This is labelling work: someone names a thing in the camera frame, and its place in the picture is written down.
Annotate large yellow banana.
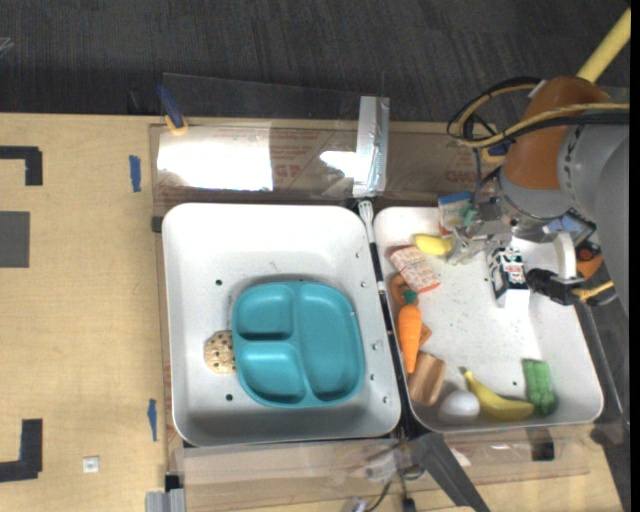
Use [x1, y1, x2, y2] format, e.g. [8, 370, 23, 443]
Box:
[461, 368, 536, 423]

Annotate beige chocolate chip biscuit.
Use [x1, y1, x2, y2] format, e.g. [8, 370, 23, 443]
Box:
[202, 329, 238, 377]

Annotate white plastic tray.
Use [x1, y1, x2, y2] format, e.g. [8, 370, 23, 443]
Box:
[160, 201, 403, 448]
[372, 205, 606, 435]

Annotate orange carrot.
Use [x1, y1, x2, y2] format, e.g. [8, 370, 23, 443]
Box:
[396, 289, 424, 376]

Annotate white egg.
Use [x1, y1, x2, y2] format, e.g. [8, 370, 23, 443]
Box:
[438, 389, 482, 426]

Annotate brown bread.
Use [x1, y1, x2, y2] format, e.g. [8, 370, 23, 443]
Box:
[406, 350, 448, 408]

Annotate orange doughnut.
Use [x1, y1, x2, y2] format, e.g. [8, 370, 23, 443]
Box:
[390, 273, 414, 307]

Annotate teal divided plate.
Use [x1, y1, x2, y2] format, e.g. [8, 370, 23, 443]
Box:
[230, 280, 367, 409]

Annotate black and white milk carton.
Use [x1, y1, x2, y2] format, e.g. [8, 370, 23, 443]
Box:
[486, 246, 532, 308]

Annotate black cylinder on white bracket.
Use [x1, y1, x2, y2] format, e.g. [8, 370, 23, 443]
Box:
[524, 230, 586, 307]

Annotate thin black and white rod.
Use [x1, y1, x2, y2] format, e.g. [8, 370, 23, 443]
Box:
[357, 199, 410, 437]

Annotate green grapes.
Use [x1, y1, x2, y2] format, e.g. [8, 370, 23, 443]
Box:
[521, 358, 559, 418]

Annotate small yellow banana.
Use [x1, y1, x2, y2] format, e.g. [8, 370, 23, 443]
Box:
[412, 232, 458, 258]

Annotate blue and white carton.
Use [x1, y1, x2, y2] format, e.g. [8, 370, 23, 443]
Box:
[437, 190, 476, 238]

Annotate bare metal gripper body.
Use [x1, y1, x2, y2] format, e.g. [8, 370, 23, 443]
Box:
[465, 196, 557, 247]

